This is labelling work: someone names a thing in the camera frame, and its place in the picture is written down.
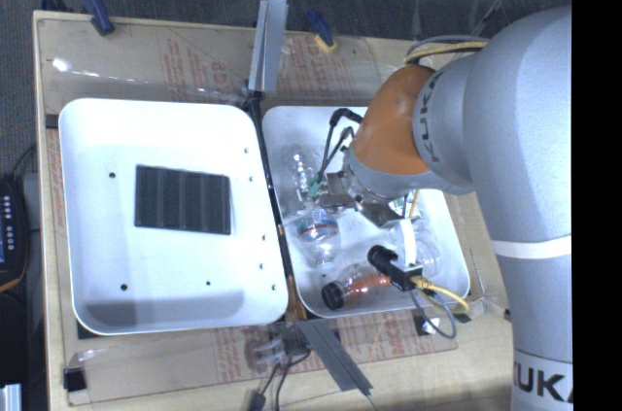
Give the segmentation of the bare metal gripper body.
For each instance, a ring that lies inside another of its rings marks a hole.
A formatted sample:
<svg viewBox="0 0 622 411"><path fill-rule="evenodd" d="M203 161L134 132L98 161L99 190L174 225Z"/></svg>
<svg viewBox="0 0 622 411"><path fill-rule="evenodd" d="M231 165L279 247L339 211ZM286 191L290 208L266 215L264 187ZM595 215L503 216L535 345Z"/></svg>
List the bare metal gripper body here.
<svg viewBox="0 0 622 411"><path fill-rule="evenodd" d="M387 227L402 219L402 214L391 207L394 200L372 192L346 170L328 173L323 185L323 207L354 209L377 227Z"/></svg>

